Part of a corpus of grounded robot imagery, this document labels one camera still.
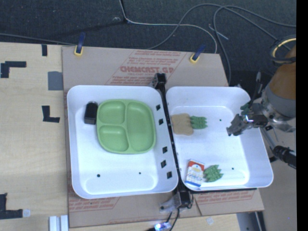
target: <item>blue clamp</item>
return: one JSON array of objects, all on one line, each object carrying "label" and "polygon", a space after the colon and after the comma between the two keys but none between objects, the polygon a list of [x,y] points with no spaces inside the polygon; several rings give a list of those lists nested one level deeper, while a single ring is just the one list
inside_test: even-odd
[{"label": "blue clamp", "polygon": [[85,41],[86,33],[82,32],[79,36],[78,45],[75,46],[74,55],[81,56],[83,53],[83,42]]},{"label": "blue clamp", "polygon": [[199,49],[196,51],[196,53],[193,54],[193,55],[190,57],[190,59],[189,59],[190,62],[193,63],[193,64],[195,64],[195,63],[199,60],[200,54],[201,54],[204,50],[205,50],[205,45],[202,44],[202,45],[199,47]]}]

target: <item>beige sponge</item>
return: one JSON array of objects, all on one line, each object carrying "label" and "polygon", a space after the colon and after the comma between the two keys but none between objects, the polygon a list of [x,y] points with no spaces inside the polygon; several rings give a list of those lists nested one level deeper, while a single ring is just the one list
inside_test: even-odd
[{"label": "beige sponge", "polygon": [[193,128],[189,114],[183,113],[171,117],[175,134],[192,135]]}]

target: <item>dark background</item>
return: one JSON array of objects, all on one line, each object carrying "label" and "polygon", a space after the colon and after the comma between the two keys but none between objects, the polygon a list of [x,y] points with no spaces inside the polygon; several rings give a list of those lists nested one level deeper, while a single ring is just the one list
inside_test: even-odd
[{"label": "dark background", "polygon": [[[296,25],[296,0],[123,0],[129,20],[149,24],[177,24],[193,6],[211,3],[219,6],[238,6],[275,22]],[[282,26],[237,8],[239,13],[262,29],[226,9],[216,14],[215,25],[225,53],[217,36],[209,28],[214,25],[218,6],[200,6],[190,11],[182,24],[200,26],[209,31],[218,44],[229,77],[227,58],[231,68],[230,85],[240,84],[249,94],[255,87],[256,73],[262,72],[261,82],[266,85],[277,67],[269,58],[271,46],[289,35],[296,27]],[[81,32],[86,33],[85,46],[148,49],[163,41],[175,26],[128,24],[119,0],[0,0],[0,41],[21,43],[49,43],[18,36],[59,41],[59,44],[77,44]],[[214,53],[215,44],[204,31],[180,26],[169,40],[155,48],[167,51],[196,51],[205,44],[206,53]],[[278,56],[287,49],[281,47]]]}]

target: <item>green plate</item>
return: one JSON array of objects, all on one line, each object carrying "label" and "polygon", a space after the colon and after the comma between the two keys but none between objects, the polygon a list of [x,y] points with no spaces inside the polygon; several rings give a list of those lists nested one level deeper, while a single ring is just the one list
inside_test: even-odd
[{"label": "green plate", "polygon": [[101,103],[96,128],[101,146],[113,153],[139,154],[156,142],[153,113],[145,103],[114,99]]}]

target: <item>wooden table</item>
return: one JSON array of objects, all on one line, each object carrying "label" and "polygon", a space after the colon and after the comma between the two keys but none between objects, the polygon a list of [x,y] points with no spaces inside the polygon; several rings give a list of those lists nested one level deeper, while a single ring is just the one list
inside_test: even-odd
[{"label": "wooden table", "polygon": [[[48,230],[48,218],[68,214],[67,175],[62,90],[48,90],[48,72],[62,72],[61,46],[0,43],[0,63],[26,61],[26,68],[11,68],[0,78],[0,194],[7,195],[7,210],[30,209],[27,218],[0,220],[0,230]],[[42,106],[59,123],[43,122]],[[174,230],[239,231],[236,214],[180,218]],[[139,222],[70,230],[144,231],[157,223]]]}]

